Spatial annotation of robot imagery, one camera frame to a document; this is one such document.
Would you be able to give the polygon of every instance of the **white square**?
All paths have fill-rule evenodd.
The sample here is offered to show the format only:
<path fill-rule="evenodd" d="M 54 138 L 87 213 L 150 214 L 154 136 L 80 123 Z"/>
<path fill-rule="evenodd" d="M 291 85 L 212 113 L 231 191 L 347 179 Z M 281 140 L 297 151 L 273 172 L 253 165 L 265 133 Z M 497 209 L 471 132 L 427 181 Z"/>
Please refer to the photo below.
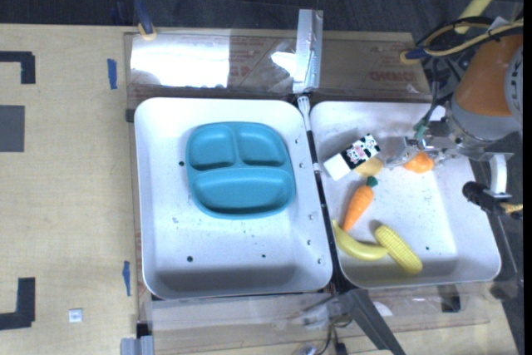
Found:
<path fill-rule="evenodd" d="M 68 310 L 68 322 L 69 323 L 80 323 L 83 321 L 83 309 L 69 309 Z"/>

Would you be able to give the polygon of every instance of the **blue plate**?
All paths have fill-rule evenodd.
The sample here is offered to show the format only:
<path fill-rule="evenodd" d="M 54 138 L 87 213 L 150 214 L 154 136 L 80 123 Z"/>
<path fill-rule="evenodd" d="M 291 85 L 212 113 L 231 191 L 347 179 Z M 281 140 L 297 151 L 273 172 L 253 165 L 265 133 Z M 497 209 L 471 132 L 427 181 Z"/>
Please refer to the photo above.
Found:
<path fill-rule="evenodd" d="M 186 171 L 194 202 L 216 218 L 279 213 L 290 205 L 296 190 L 283 140 L 260 123 L 198 127 L 187 140 Z"/>

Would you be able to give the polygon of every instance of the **wooden table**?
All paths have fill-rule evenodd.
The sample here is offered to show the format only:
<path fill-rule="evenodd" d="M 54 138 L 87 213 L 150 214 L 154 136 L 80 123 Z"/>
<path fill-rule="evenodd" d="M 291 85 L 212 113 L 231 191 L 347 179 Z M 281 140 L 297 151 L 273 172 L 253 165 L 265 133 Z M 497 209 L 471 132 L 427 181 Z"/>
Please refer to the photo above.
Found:
<path fill-rule="evenodd" d="M 0 152 L 0 313 L 15 310 L 19 278 L 36 280 L 36 319 L 30 328 L 0 331 L 2 354 L 120 353 L 121 339 L 135 336 L 124 65 L 124 35 L 131 31 L 0 25 L 1 51 L 31 51 L 37 59 L 34 85 L 21 84 L 19 64 L 0 63 L 0 105 L 25 106 L 24 152 Z M 114 90 L 108 59 L 117 64 Z M 125 261 L 131 263 L 131 296 L 122 276 Z M 397 340 L 409 354 L 517 353 L 500 303 L 483 303 L 488 323 L 396 333 Z M 69 322 L 74 308 L 82 309 L 81 322 Z M 366 337 L 344 342 L 350 353 L 387 352 L 375 352 Z M 216 353 L 289 354 L 298 346 Z"/>

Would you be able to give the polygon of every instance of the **sink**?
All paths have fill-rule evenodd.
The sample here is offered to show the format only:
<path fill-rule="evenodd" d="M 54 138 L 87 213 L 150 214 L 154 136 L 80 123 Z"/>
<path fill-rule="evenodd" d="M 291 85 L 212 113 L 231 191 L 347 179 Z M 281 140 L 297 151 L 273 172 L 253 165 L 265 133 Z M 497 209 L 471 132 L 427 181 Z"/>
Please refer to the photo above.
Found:
<path fill-rule="evenodd" d="M 273 129 L 284 146 L 271 142 L 264 127 L 249 123 Z M 200 132 L 213 124 L 219 126 Z M 187 157 L 192 135 L 199 142 Z M 225 144 L 234 135 L 235 150 Z M 328 237 L 303 118 L 294 106 L 272 100 L 151 98 L 135 111 L 135 143 L 142 268 L 155 296 L 303 293 L 328 284 L 333 274 Z M 203 149 L 213 144 L 220 151 L 205 159 Z M 230 175 L 236 166 L 238 182 Z M 280 198 L 261 199 L 252 214 L 240 215 L 239 205 L 223 197 L 224 188 L 236 184 L 245 190 L 250 174 Z"/>
<path fill-rule="evenodd" d="M 381 160 L 391 156 L 430 105 L 392 102 L 326 101 L 311 111 L 318 160 L 337 154 L 371 133 L 381 147 Z M 373 242 L 379 224 L 393 228 L 423 263 L 420 274 L 404 273 L 390 256 L 364 262 L 338 251 L 345 277 L 362 288 L 457 284 L 492 280 L 500 271 L 500 254 L 486 213 L 462 195 L 465 182 L 475 180 L 470 162 L 447 160 L 425 174 L 399 166 L 377 174 L 375 199 L 350 235 Z M 331 219 L 342 223 L 353 191 L 365 178 L 355 171 L 333 180 L 322 172 Z"/>

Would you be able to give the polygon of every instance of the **gray square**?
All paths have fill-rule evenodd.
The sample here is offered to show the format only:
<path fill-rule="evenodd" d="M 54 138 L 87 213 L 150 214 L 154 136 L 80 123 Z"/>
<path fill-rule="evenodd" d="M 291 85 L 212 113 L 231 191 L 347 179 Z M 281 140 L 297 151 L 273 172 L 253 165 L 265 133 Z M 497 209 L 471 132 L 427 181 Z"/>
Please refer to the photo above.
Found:
<path fill-rule="evenodd" d="M 0 152 L 24 152 L 24 106 L 0 106 Z"/>

